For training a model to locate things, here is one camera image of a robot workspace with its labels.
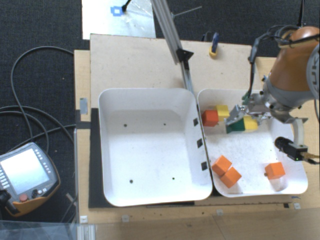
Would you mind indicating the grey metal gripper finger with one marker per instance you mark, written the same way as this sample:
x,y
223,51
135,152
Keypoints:
x,y
233,116
265,119

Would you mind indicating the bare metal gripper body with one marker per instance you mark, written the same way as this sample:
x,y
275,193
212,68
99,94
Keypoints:
x,y
258,103

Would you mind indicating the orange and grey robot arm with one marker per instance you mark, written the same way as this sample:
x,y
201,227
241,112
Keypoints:
x,y
290,69

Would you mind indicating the yellow cube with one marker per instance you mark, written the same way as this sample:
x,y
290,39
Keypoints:
x,y
223,112
250,124

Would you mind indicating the green cube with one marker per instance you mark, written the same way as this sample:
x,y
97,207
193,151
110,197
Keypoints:
x,y
237,127

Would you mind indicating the red cube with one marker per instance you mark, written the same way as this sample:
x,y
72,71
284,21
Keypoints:
x,y
210,117

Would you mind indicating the white plastic tray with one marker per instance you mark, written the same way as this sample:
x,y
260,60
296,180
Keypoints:
x,y
250,151
147,154

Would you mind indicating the orange cube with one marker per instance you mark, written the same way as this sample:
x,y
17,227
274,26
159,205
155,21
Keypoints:
x,y
221,165
230,177
275,171

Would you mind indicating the pale wood board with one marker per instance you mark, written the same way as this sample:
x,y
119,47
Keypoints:
x,y
140,64

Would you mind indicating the black cylinder on white bracket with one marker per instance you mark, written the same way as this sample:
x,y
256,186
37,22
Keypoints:
x,y
290,147

